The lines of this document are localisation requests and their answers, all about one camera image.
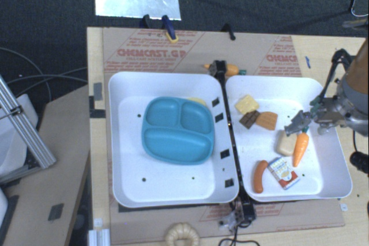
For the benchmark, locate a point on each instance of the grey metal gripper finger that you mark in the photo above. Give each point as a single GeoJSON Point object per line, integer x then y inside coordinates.
{"type": "Point", "coordinates": [300, 116]}
{"type": "Point", "coordinates": [292, 127]}

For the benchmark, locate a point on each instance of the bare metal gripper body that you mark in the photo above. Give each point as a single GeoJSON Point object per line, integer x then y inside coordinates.
{"type": "Point", "coordinates": [328, 116]}

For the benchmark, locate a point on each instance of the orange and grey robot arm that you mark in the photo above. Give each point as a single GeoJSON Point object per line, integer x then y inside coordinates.
{"type": "Point", "coordinates": [360, 77]}

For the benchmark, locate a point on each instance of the cream bread piece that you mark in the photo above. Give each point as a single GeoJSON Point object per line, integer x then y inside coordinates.
{"type": "Point", "coordinates": [286, 145]}

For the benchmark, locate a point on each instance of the orange carrot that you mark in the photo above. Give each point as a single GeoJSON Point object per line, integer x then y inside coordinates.
{"type": "Point", "coordinates": [300, 147]}

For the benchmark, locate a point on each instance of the orange waffle biscuit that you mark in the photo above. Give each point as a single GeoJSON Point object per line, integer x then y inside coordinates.
{"type": "Point", "coordinates": [268, 121]}

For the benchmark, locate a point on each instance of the brown chocolate bar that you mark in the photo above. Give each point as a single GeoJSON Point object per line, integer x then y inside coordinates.
{"type": "Point", "coordinates": [248, 120]}

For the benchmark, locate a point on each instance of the red and yellow carton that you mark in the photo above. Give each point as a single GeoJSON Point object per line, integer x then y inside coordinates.
{"type": "Point", "coordinates": [284, 173]}

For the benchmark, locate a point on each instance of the yellow cheese biscuit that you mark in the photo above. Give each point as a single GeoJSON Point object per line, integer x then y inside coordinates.
{"type": "Point", "coordinates": [246, 104]}

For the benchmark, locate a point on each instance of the white plastic tray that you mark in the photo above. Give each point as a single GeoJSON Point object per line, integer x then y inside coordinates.
{"type": "Point", "coordinates": [129, 175]}
{"type": "Point", "coordinates": [317, 175]}

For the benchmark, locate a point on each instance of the orange sausage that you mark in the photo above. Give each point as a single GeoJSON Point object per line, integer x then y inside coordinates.
{"type": "Point", "coordinates": [260, 177]}

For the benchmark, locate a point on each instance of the thin black rod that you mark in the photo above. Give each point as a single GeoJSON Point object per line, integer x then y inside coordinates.
{"type": "Point", "coordinates": [230, 129]}

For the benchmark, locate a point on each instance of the orange and yellow toy food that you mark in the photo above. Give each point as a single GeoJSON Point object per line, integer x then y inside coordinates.
{"type": "Point", "coordinates": [232, 69]}

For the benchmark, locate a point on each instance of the blue divided plate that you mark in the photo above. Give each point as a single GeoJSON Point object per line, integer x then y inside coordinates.
{"type": "Point", "coordinates": [176, 132]}

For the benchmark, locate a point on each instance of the brown cardboard board, red print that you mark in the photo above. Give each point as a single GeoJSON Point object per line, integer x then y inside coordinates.
{"type": "Point", "coordinates": [201, 43]}

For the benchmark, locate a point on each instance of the beige doughnut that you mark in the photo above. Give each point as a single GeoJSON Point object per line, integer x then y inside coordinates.
{"type": "Point", "coordinates": [181, 234]}

